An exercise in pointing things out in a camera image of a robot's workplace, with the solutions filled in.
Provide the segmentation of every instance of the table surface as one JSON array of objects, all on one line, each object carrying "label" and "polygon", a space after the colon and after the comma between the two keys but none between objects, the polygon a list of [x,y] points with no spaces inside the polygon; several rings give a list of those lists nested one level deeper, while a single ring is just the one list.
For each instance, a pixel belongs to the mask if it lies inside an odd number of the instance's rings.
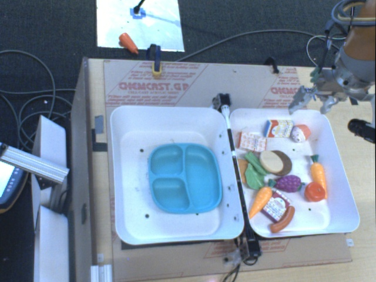
[{"label": "table surface", "polygon": [[[300,83],[309,85],[312,68],[297,68]],[[98,72],[90,73],[90,109],[95,113],[104,113],[103,75]],[[319,110],[321,102],[312,101],[309,109]],[[326,115],[331,123],[343,165],[350,183],[352,193],[360,214],[360,225],[356,231],[348,235],[354,246],[350,247],[352,262],[326,264],[320,266],[294,267],[273,270],[257,270],[240,272],[237,282],[242,281],[374,281],[376,277],[376,202],[375,202],[375,145],[360,137],[355,137],[347,129],[347,123],[353,118],[371,120],[371,106],[368,102],[351,106],[349,101],[333,106]],[[105,164],[105,154],[94,154],[94,164]],[[108,167],[94,166],[96,180],[106,178]],[[94,184],[95,196],[108,197],[108,185]],[[105,263],[111,263],[111,246],[106,245],[110,240],[110,214],[108,207],[96,206],[96,235],[97,251],[105,252]],[[172,278],[168,282],[202,282],[222,281],[224,274],[197,276],[186,278]]]}]

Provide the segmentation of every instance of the toy sausage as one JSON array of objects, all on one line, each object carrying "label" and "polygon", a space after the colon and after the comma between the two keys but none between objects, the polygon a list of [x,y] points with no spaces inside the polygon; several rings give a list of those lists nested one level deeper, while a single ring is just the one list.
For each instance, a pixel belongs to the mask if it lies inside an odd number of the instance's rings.
[{"label": "toy sausage", "polygon": [[293,206],[289,206],[281,219],[270,226],[270,231],[272,233],[278,233],[280,230],[286,228],[287,225],[292,221],[294,214],[295,208]]}]

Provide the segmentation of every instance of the black floor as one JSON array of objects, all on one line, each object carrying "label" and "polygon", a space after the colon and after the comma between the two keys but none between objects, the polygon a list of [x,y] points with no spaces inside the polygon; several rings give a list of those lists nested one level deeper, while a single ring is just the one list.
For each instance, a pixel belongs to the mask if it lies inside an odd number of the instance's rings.
[{"label": "black floor", "polygon": [[[163,52],[165,61],[175,61],[214,42],[248,31],[294,29],[323,34],[330,12],[340,0],[178,1],[186,52]],[[187,61],[262,64],[272,56],[279,65],[313,66],[306,54],[309,38],[287,32],[242,36]],[[313,41],[310,48],[312,56],[320,60],[323,42]],[[84,56],[145,59],[145,51],[134,57],[128,51],[96,46],[96,0],[0,0],[0,90],[51,89],[49,73],[43,66],[29,56],[3,52],[8,49],[31,53],[45,62],[57,89],[75,88]],[[330,66],[333,57],[330,53],[325,65]],[[17,121],[8,102],[18,114],[24,103],[35,96],[0,93],[0,142],[22,147],[17,136]],[[59,92],[59,96],[72,101],[73,92]],[[50,106],[49,97],[30,102],[22,118],[32,112],[48,113]],[[68,112],[69,105],[58,100],[54,111]],[[28,135],[35,130],[37,120],[37,116],[31,117],[23,125]],[[22,139],[26,148],[30,147],[30,143],[24,137]],[[31,214],[31,190],[26,185],[14,207],[0,214],[0,281],[33,280]]]}]

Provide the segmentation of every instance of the red tomato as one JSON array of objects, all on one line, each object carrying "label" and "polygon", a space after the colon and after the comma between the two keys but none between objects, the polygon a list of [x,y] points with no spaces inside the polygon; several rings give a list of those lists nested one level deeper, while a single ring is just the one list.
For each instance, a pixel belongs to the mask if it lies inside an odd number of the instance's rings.
[{"label": "red tomato", "polygon": [[304,195],[310,202],[319,202],[325,199],[325,189],[317,182],[311,182],[305,187]]}]

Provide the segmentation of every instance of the white plastic tub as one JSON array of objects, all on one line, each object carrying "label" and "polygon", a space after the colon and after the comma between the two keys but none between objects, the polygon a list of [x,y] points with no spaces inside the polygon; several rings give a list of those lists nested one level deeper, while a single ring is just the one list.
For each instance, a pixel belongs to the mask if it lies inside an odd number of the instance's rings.
[{"label": "white plastic tub", "polygon": [[[244,221],[229,137],[223,116],[210,108],[122,106],[110,117],[110,169],[115,184],[115,225],[129,244],[236,238]],[[152,199],[148,158],[169,143],[197,143],[212,150],[219,165],[222,200],[212,211],[173,214]]]},{"label": "white plastic tub", "polygon": [[[266,121],[272,119],[291,119],[294,124],[305,124],[311,129],[311,136],[303,143],[296,143],[290,138],[268,138],[267,150],[281,150],[287,154],[293,163],[290,174],[299,176],[304,183],[312,182],[310,156],[319,155],[318,161],[325,168],[328,199],[312,203],[307,202],[300,192],[285,193],[296,209],[293,221],[281,232],[273,234],[269,228],[271,220],[258,213],[250,220],[254,231],[270,238],[354,231],[360,218],[327,118],[314,110],[299,110],[289,115],[287,110],[282,109],[237,109],[230,117],[234,142],[237,143],[242,130],[261,136]],[[245,153],[237,150],[238,157],[243,157]],[[243,190],[250,208],[256,191],[246,185],[243,185]]]}]

